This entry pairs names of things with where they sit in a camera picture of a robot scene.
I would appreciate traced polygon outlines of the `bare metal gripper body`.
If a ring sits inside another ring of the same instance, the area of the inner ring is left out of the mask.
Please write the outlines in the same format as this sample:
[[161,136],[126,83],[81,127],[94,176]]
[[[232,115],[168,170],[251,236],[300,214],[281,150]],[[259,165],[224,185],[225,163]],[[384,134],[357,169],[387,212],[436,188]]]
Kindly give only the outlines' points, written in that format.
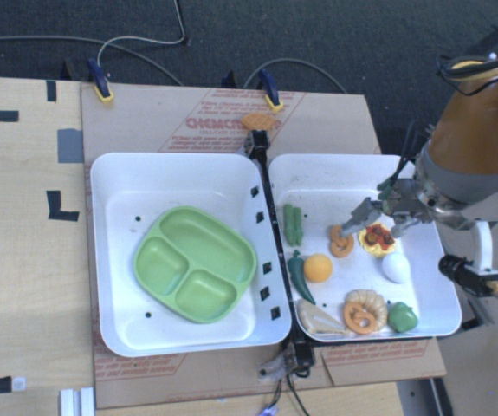
[[428,179],[388,178],[379,185],[382,212],[394,218],[419,218],[421,224],[437,222],[453,230],[469,230],[474,219],[462,211],[468,206],[442,194]]

